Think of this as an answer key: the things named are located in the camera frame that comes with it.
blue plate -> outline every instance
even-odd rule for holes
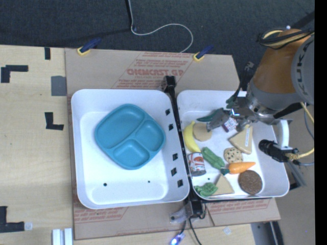
[[[160,125],[133,104],[121,105],[96,127],[95,139],[102,151],[125,169],[139,169],[163,147],[166,136]]]

toy banana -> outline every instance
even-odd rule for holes
[[[186,147],[192,152],[192,153],[200,153],[201,150],[199,146],[196,144],[194,138],[193,138],[193,125],[195,124],[194,121],[192,121],[189,125],[187,125],[184,129],[184,141]]]

toy cheese wedge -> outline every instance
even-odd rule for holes
[[[253,127],[250,126],[239,132],[237,135],[229,139],[229,142],[245,154],[252,153],[252,132]]]
[[[235,193],[233,187],[230,184],[230,182],[222,174],[219,176],[216,187],[218,189],[215,191],[215,193],[212,194],[212,196]]]

orange carrot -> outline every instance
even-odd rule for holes
[[[225,175],[227,173],[230,174],[240,174],[242,172],[245,172],[247,169],[251,168],[255,165],[254,161],[248,161],[248,162],[234,162],[231,163],[228,167],[228,169],[222,168],[220,172]]]

blue clamp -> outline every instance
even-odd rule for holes
[[[213,45],[209,45],[207,46],[205,49],[203,49],[202,51],[196,53],[194,56],[193,56],[193,60],[196,61],[196,62],[200,62],[203,58],[204,58],[204,55],[209,53],[212,49],[214,48]]]
[[[91,41],[84,44],[82,47],[78,48],[77,53],[80,56],[87,55],[90,52],[90,49],[96,47],[100,42],[101,42],[101,38],[92,39]]]

